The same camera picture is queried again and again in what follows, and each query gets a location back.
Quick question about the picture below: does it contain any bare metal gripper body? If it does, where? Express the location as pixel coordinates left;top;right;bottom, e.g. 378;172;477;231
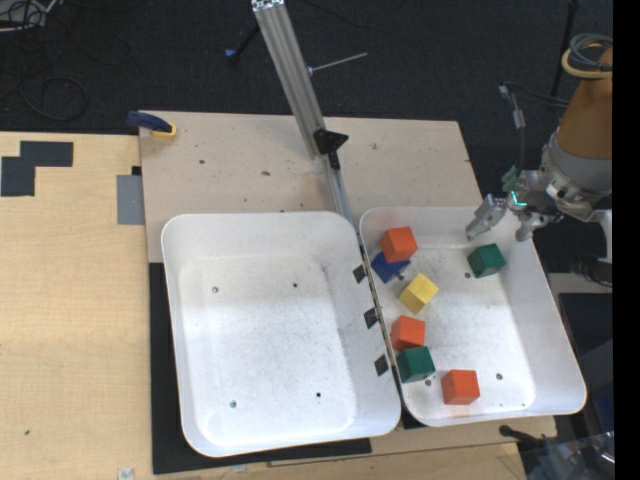
508;169;614;224

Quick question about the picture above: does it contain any green cube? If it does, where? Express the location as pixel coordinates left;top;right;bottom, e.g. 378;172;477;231
466;242;507;280
395;345;437;385

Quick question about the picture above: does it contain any orange cube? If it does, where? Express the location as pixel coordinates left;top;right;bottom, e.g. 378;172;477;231
439;368;482;407
378;225;420;265
389;314;428;353

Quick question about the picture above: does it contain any yellow cube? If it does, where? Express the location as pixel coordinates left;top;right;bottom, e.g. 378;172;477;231
397;272;441;315

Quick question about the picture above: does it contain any white plastic tray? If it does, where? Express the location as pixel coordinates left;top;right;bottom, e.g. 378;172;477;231
358;205;588;428
160;210;403;459

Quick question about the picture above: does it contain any blue cube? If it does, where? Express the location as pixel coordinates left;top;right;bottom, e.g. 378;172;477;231
369;251;412;285

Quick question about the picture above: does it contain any pale wood board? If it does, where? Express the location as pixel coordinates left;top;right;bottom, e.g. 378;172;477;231
138;110;559;465

